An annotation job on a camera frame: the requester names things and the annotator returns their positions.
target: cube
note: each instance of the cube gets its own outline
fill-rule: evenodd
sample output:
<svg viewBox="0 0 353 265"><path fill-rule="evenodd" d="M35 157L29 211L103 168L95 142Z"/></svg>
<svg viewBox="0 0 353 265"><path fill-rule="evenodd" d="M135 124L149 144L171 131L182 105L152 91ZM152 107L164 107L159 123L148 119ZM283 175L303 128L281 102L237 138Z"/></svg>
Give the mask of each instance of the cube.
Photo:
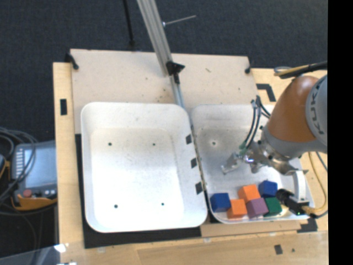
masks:
<svg viewBox="0 0 353 265"><path fill-rule="evenodd" d="M267 205L269 212L265 214L264 217L275 216L280 212L282 212L282 206L277 198L275 197L265 198L265 203Z"/></svg>
<svg viewBox="0 0 353 265"><path fill-rule="evenodd" d="M245 185L241 187L238 191L238 195L240 199L244 199L245 203L248 203L252 199L260 198L260 193L255 184Z"/></svg>
<svg viewBox="0 0 353 265"><path fill-rule="evenodd" d="M265 199L262 197L250 200L246 205L249 218L264 215L269 212Z"/></svg>
<svg viewBox="0 0 353 265"><path fill-rule="evenodd" d="M259 184L259 193L261 197L276 197L276 192L278 190L278 185L276 182L263 181Z"/></svg>
<svg viewBox="0 0 353 265"><path fill-rule="evenodd" d="M227 211L228 219L242 218L247 213L244 199L231 199L231 207Z"/></svg>
<svg viewBox="0 0 353 265"><path fill-rule="evenodd" d="M215 213L226 212L231 207L228 193L215 193L211 198L212 211Z"/></svg>

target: electronic device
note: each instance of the electronic device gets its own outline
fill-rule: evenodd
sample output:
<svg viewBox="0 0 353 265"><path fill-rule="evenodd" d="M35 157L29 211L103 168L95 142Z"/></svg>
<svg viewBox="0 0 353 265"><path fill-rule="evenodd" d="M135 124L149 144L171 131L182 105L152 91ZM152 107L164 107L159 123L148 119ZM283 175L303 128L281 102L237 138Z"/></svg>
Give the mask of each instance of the electronic device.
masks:
<svg viewBox="0 0 353 265"><path fill-rule="evenodd" d="M17 210L34 210L57 202L55 141L17 145L10 181L17 182L12 195Z"/></svg>

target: black vertical bar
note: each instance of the black vertical bar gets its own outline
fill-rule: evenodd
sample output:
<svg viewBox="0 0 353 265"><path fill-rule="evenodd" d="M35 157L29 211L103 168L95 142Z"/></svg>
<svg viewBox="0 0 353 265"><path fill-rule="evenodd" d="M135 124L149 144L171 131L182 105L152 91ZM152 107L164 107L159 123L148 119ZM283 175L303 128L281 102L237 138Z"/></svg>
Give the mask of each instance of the black vertical bar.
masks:
<svg viewBox="0 0 353 265"><path fill-rule="evenodd" d="M125 17L126 17L126 22L127 22L127 29L129 31L129 37L130 37L130 45L133 46L135 44L135 41L133 39L132 26L131 26L131 21L130 21L129 8L127 6L127 0L122 0L122 2L124 4Z"/></svg>

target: black connector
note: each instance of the black connector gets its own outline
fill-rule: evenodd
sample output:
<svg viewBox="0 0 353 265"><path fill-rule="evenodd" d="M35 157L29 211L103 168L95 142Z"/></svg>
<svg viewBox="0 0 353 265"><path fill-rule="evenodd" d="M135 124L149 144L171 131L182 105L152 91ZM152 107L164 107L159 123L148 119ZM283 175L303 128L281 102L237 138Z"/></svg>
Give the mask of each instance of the black connector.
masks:
<svg viewBox="0 0 353 265"><path fill-rule="evenodd" d="M297 216L305 214L305 211L302 209L303 206L309 206L308 201L296 201L294 194L286 189L279 189L276 193L276 198Z"/></svg>

